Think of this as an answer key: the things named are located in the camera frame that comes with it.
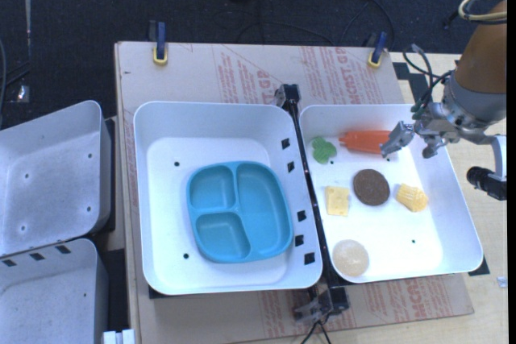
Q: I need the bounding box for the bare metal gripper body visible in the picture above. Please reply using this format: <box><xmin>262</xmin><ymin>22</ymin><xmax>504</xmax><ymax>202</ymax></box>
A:
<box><xmin>413</xmin><ymin>102</ymin><xmax>489</xmax><ymax>147</ymax></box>

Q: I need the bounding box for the orange carrot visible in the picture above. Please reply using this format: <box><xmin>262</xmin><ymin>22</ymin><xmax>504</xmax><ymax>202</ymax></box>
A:
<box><xmin>338</xmin><ymin>130</ymin><xmax>393</xmax><ymax>155</ymax></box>

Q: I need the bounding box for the yellow corn piece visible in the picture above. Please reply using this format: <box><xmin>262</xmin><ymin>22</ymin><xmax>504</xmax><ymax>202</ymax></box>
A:
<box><xmin>395</xmin><ymin>183</ymin><xmax>430</xmax><ymax>213</ymax></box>

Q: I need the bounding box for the brown round biscuit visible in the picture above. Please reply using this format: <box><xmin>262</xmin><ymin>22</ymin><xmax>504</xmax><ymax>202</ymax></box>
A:
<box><xmin>352</xmin><ymin>168</ymin><xmax>391</xmax><ymax>207</ymax></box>

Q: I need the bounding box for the green broccoli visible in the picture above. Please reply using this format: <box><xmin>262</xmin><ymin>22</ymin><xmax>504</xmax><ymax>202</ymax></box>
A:
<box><xmin>310</xmin><ymin>135</ymin><xmax>338</xmax><ymax>165</ymax></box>

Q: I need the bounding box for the yellow cheese slice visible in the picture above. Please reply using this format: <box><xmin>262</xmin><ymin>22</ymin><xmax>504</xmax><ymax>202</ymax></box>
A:
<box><xmin>324</xmin><ymin>185</ymin><xmax>352</xmax><ymax>218</ymax></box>

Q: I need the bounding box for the white plastic tray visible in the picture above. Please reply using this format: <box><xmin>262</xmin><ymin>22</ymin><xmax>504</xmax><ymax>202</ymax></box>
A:
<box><xmin>0</xmin><ymin>99</ymin><xmax>113</xmax><ymax>257</ymax></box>
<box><xmin>0</xmin><ymin>238</ymin><xmax>110</xmax><ymax>344</ymax></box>
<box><xmin>298</xmin><ymin>103</ymin><xmax>485</xmax><ymax>284</ymax></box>
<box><xmin>132</xmin><ymin>100</ymin><xmax>324</xmax><ymax>296</ymax></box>

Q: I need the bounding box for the thin black rod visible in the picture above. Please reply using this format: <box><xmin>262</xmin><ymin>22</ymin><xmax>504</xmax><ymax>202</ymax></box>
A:
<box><xmin>288</xmin><ymin>100</ymin><xmax>336</xmax><ymax>292</ymax></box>

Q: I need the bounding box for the beige round biscuit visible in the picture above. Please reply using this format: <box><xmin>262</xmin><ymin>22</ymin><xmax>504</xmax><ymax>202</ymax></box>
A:
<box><xmin>331</xmin><ymin>239</ymin><xmax>370</xmax><ymax>278</ymax></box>

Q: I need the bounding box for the blue divided plate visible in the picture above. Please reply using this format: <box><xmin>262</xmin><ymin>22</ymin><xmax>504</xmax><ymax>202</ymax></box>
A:
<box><xmin>185</xmin><ymin>160</ymin><xmax>294</xmax><ymax>264</ymax></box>

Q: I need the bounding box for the brown cardboard board red print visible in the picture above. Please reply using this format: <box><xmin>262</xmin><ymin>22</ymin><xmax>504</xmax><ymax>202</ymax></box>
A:
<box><xmin>114</xmin><ymin>40</ymin><xmax>476</xmax><ymax>344</ymax></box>

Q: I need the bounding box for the black cylinder on white bracket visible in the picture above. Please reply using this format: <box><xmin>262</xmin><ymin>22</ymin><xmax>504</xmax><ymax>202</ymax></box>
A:
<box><xmin>466</xmin><ymin>135</ymin><xmax>508</xmax><ymax>201</ymax></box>

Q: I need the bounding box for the black block with thin wires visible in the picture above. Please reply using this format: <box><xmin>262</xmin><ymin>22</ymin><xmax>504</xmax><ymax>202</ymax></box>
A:
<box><xmin>275</xmin><ymin>83</ymin><xmax>302</xmax><ymax>110</ymax></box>
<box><xmin>293</xmin><ymin>285</ymin><xmax>351</xmax><ymax>321</ymax></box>

